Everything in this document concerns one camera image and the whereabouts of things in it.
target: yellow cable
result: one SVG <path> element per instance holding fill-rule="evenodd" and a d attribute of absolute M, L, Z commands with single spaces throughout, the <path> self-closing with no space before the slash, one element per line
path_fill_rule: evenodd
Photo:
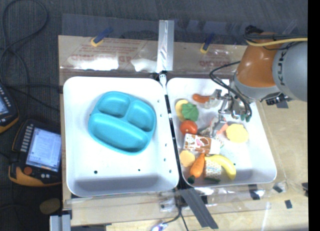
<path fill-rule="evenodd" d="M 264 43 L 251 42 L 248 40 L 246 42 L 252 46 L 269 46 L 269 45 L 284 44 L 289 42 L 302 42 L 302 41 L 308 41 L 308 38 L 291 38 L 291 39 L 270 41 L 270 42 L 264 42 Z"/>

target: divided white tray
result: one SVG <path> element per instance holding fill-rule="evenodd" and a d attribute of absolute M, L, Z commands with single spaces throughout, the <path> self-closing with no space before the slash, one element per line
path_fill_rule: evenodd
<path fill-rule="evenodd" d="M 180 120 L 175 104 L 186 99 L 196 104 L 199 130 L 207 127 L 218 116 L 220 105 L 205 109 L 192 100 L 193 94 L 211 95 L 215 89 L 227 90 L 210 79 L 172 78 L 167 83 L 167 93 L 179 152 L 184 136 L 179 130 Z M 119 91 L 137 97 L 153 107 L 156 127 L 150 144 L 137 155 L 114 151 L 95 141 L 88 132 L 88 120 L 97 101 L 106 92 Z M 121 77 L 72 77 L 63 87 L 66 183 L 69 190 L 79 197 L 114 195 L 138 192 L 160 192 L 175 188 L 179 172 L 170 130 L 163 88 L 151 78 Z M 255 103 L 252 103 L 250 122 L 235 120 L 227 115 L 226 120 L 241 123 L 249 133 L 247 142 L 235 144 L 226 137 L 220 153 L 229 158 L 236 167 L 236 178 L 230 180 L 222 173 L 221 181 L 213 184 L 202 177 L 194 187 L 234 186 L 270 183 L 277 175 L 277 168 Z M 183 178 L 187 181 L 189 169 L 182 166 Z"/>
<path fill-rule="evenodd" d="M 98 99 L 110 91 L 145 101 L 156 113 L 149 145 L 136 155 L 95 141 L 88 120 Z M 72 77 L 63 87 L 66 183 L 79 197 L 168 191 L 179 181 L 178 166 L 160 83 L 149 78 Z"/>
<path fill-rule="evenodd" d="M 222 95 L 224 95 L 227 93 L 227 90 L 210 79 L 178 77 L 170 79 L 167 83 L 166 89 L 170 101 L 177 146 L 179 152 L 181 152 L 184 144 L 184 135 L 179 130 L 181 121 L 175 112 L 176 102 L 181 99 L 186 99 L 190 103 L 197 105 L 199 118 L 196 123 L 198 130 L 201 130 L 209 126 L 213 117 L 218 116 L 218 110 L 222 103 L 217 107 L 205 109 L 203 105 L 192 99 L 192 95 L 200 94 L 203 96 L 209 96 L 215 91 L 215 89 L 222 89 Z M 261 184 L 270 183 L 276 178 L 276 164 L 272 156 L 257 105 L 255 103 L 251 103 L 250 106 L 253 114 L 249 122 L 233 119 L 230 115 L 225 116 L 227 122 L 243 124 L 249 133 L 248 141 L 244 143 L 233 143 L 225 136 L 221 135 L 221 139 L 224 141 L 224 146 L 221 148 L 220 154 L 229 158 L 235 164 L 237 172 L 236 178 L 234 180 L 230 180 L 225 173 L 222 173 L 221 181 L 218 184 L 213 184 L 211 181 L 200 177 L 195 180 L 194 184 L 192 184 L 193 187 Z M 182 171 L 184 179 L 187 180 L 190 168 L 182 166 Z"/>

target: gray carpet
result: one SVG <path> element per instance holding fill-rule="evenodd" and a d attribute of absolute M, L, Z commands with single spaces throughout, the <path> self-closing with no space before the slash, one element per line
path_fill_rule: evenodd
<path fill-rule="evenodd" d="M 13 0 L 0 0 L 0 11 Z M 84 35 L 92 30 L 81 21 L 74 26 L 70 17 L 95 16 L 131 20 L 174 19 L 181 36 L 176 40 L 200 42 L 199 33 L 192 34 L 192 21 L 223 26 L 223 40 L 217 43 L 242 44 L 243 25 L 252 24 L 263 30 L 277 33 L 289 31 L 295 34 L 308 33 L 308 0 L 36 0 L 48 11 L 45 27 L 37 34 L 15 44 L 16 52 L 26 64 L 31 83 L 58 85 L 58 35 Z M 46 16 L 35 2 L 18 1 L 2 16 L 4 33 L 0 34 L 3 48 L 36 31 Z M 132 25 L 132 31 L 141 29 Z M 126 35 L 127 38 L 141 38 Z M 22 62 L 16 55 L 4 55 L 0 74 L 7 84 L 25 84 L 26 75 Z M 58 126 L 60 124 L 59 92 L 55 87 L 14 87 L 9 89 L 20 111 L 19 123 L 0 134 L 0 152 L 8 155 L 15 134 L 27 118 Z M 12 184 L 8 179 L 8 160 L 0 155 L 0 231 L 46 231 L 49 216 L 39 211 L 46 199 L 60 197 L 60 186 L 32 188 Z"/>

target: toy carrot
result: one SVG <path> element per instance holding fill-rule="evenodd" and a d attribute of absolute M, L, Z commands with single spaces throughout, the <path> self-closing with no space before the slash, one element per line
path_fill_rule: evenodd
<path fill-rule="evenodd" d="M 188 178 L 188 182 L 193 184 L 195 179 L 199 178 L 204 171 L 205 167 L 205 154 L 201 153 L 199 157 L 194 161 L 190 169 L 190 177 Z"/>

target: blue divided plate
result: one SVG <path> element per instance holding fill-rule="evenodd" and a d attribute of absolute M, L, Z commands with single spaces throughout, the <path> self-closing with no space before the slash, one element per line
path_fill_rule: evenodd
<path fill-rule="evenodd" d="M 144 101 L 119 91 L 105 93 L 96 103 L 88 130 L 97 142 L 115 151 L 142 152 L 154 134 L 157 117 Z"/>

